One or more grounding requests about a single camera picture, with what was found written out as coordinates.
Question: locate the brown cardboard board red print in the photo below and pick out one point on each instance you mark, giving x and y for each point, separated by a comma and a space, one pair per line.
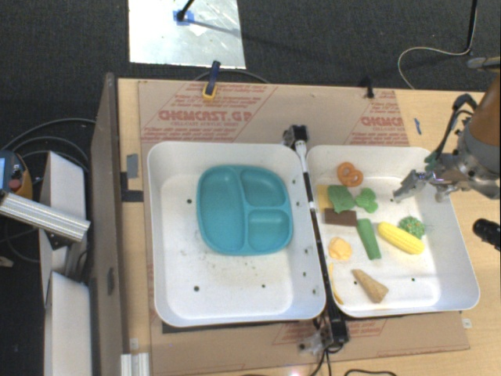
235, 112

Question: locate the green bean pod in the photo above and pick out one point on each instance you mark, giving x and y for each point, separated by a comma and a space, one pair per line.
368, 239

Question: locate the orange pretzel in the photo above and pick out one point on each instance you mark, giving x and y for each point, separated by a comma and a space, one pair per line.
344, 172

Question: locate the green lettuce leaf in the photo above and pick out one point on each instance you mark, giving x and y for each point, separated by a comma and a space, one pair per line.
341, 198

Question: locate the brown chocolate bar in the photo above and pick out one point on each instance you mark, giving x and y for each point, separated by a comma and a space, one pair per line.
338, 218

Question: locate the green broccoli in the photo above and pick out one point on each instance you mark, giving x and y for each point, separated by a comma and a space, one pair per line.
368, 201

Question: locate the tan ice cream cone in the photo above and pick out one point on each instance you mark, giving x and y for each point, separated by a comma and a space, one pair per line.
372, 286

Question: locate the yellow cheese slice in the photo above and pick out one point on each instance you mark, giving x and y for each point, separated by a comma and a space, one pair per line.
322, 198

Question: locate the green peas cluster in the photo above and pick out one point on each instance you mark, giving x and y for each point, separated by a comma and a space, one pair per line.
413, 226

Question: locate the thin black and white rod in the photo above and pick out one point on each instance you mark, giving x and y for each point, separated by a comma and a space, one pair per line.
313, 210

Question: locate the thin yellow strip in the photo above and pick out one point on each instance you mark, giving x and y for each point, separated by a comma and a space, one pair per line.
334, 284

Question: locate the orange yellow round toy food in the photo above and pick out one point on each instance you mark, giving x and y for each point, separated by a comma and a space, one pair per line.
339, 248

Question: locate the white plastic tray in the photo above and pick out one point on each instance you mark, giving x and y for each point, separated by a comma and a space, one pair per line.
407, 280
235, 288

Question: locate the yellow corn cob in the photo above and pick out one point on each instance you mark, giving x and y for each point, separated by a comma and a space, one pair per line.
399, 237

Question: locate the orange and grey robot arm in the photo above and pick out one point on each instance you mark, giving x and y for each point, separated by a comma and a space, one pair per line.
487, 120

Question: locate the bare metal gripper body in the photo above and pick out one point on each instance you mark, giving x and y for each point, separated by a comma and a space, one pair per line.
471, 176

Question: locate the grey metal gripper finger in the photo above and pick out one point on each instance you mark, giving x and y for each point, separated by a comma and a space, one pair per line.
410, 184
444, 194

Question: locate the blue divided plate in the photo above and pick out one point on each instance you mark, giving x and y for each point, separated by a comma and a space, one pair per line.
227, 210

